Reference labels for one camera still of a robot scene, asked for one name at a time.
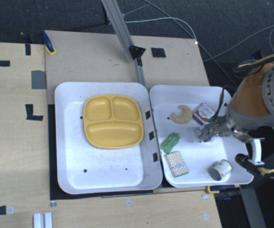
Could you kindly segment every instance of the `small box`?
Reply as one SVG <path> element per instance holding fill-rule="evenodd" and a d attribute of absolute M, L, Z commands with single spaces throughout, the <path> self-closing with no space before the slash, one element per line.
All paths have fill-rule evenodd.
<path fill-rule="evenodd" d="M 211 107 L 209 107 L 206 103 L 202 103 L 194 112 L 193 119 L 199 124 L 204 125 L 214 114 L 215 111 Z"/>
<path fill-rule="evenodd" d="M 189 173 L 189 169 L 179 151 L 167 154 L 165 158 L 173 177 L 179 177 Z"/>

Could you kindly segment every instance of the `white can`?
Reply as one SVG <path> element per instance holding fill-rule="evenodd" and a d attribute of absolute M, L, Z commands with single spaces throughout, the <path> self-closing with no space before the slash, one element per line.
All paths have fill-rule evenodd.
<path fill-rule="evenodd" d="M 217 181 L 220 181 L 224 176 L 232 171 L 230 163 L 226 160 L 214 163 L 209 170 L 210 176 Z"/>

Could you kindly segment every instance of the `white tray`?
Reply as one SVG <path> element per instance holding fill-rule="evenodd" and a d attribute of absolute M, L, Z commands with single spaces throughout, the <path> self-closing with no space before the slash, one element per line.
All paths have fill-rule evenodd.
<path fill-rule="evenodd" d="M 200 143 L 195 137 L 195 129 L 200 125 L 194 119 L 183 125 L 168 119 L 173 112 L 181 113 L 181 110 L 177 108 L 179 105 L 188 105 L 194 112 L 203 102 L 206 102 L 216 111 L 221 90 L 220 87 L 176 85 L 157 85 L 150 90 L 158 142 L 161 144 L 170 133 L 179 133 L 179 143 L 172 151 L 180 151 L 189 169 L 188 174 L 174 178 L 167 165 L 165 153 L 161 151 L 165 177 L 174 187 L 248 184 L 253 180 L 253 175 L 235 162 L 235 156 L 238 153 L 248 154 L 244 143 L 232 136 Z M 225 91 L 224 102 L 228 103 L 230 100 L 231 96 Z M 225 107 L 222 106 L 219 115 L 224 114 Z M 216 181 L 209 175 L 208 168 L 221 159 L 228 160 L 233 169 L 221 181 Z"/>
<path fill-rule="evenodd" d="M 119 94 L 139 105 L 144 138 L 130 148 L 106 150 L 88 143 L 83 107 L 96 95 Z M 162 181 L 162 168 L 147 89 L 138 83 L 66 82 L 55 91 L 59 186 L 70 194 L 151 190 Z"/>

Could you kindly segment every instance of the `blue clamp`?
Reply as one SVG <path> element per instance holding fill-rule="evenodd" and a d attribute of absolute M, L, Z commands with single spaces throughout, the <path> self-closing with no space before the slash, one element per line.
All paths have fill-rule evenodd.
<path fill-rule="evenodd" d="M 45 33 L 45 31 L 41 32 L 42 39 L 45 43 L 45 49 L 47 53 L 51 56 L 55 55 L 57 53 L 56 49 L 53 47 L 48 35 Z"/>

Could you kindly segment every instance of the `black floor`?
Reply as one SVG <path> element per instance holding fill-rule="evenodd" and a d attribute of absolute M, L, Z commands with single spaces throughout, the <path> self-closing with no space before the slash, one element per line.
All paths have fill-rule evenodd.
<path fill-rule="evenodd" d="M 274 53 L 274 0 L 117 0 L 125 21 L 175 17 L 196 34 L 212 86 L 237 86 L 232 67 L 260 51 Z M 42 43 L 43 30 L 114 33 L 104 24 L 100 0 L 0 0 L 0 42 Z M 128 24 L 131 35 L 191 38 L 184 23 L 171 20 Z M 214 60 L 212 56 L 220 55 Z M 263 158 L 274 153 L 274 132 L 256 133 L 266 140 Z M 274 228 L 274 180 L 256 188 L 263 218 Z M 242 198 L 229 192 L 216 197 L 224 228 L 249 227 Z"/>

